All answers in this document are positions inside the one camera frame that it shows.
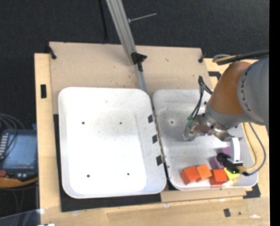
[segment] black tape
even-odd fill
[[[161,155],[157,156],[156,161],[157,161],[157,166],[160,166],[163,163],[162,156]]]
[[[46,85],[41,85],[41,98],[47,98],[47,88],[46,88]]]
[[[153,115],[150,115],[150,116],[148,117],[148,122],[149,122],[149,123],[152,123],[153,121],[154,121]]]
[[[217,78],[217,80],[219,80],[220,77],[221,77],[221,73],[218,72],[218,71],[209,71],[209,72],[208,72],[208,75],[209,75],[210,77],[215,76],[215,77]]]
[[[158,141],[158,137],[157,137],[157,135],[154,135],[153,136],[153,144],[156,143],[157,141]]]
[[[230,210],[229,209],[224,209],[224,214],[225,214],[225,217],[231,217],[231,213],[230,213]]]

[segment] orange cube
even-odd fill
[[[185,185],[187,185],[191,181],[194,181],[194,180],[200,178],[200,174],[195,166],[184,169],[180,173],[180,176],[183,179]]]
[[[224,169],[213,169],[212,176],[209,179],[210,185],[219,186],[227,182],[227,175]]]
[[[198,166],[197,170],[198,170],[198,173],[200,175],[200,178],[197,179],[197,182],[199,182],[202,179],[209,178],[209,177],[212,176],[212,173],[211,173],[207,164],[203,164],[201,166]]]

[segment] aluminum rail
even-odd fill
[[[120,42],[124,48],[126,56],[128,57],[129,64],[134,65],[132,54],[137,53],[135,42],[132,36],[128,18],[122,4],[122,0],[106,0],[107,6],[110,10],[113,22],[115,24],[117,34],[119,36]],[[138,86],[141,90],[147,92],[143,71],[135,66]]]

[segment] yellow cable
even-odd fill
[[[214,59],[212,62],[218,63],[218,62],[225,61],[225,60],[227,60],[227,59],[235,58],[236,56],[237,56],[237,55],[232,55],[232,56],[229,56],[229,57],[218,58],[218,59]]]
[[[254,163],[254,165],[253,165],[252,167],[249,167],[249,168],[243,167],[243,166],[238,166],[237,169],[238,169],[241,173],[243,173],[243,172],[245,172],[245,171],[252,170],[252,169],[254,169],[254,168],[256,167],[256,165],[257,165],[257,156],[256,156],[256,152],[255,152],[255,150],[254,150],[254,148],[253,148],[253,146],[252,146],[252,143],[251,143],[251,141],[250,141],[250,139],[249,139],[249,136],[248,136],[248,133],[247,133],[246,124],[243,123],[243,126],[244,126],[244,132],[245,132],[246,138],[247,138],[247,140],[248,140],[249,146],[251,147],[251,150],[252,150],[252,152],[253,152],[253,156],[254,156],[254,161],[255,161],[255,163]]]

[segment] screen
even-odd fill
[[[36,135],[25,133],[10,134],[8,144],[10,143],[11,145],[6,154],[8,156],[5,157],[2,163],[3,168],[35,168],[37,165]]]

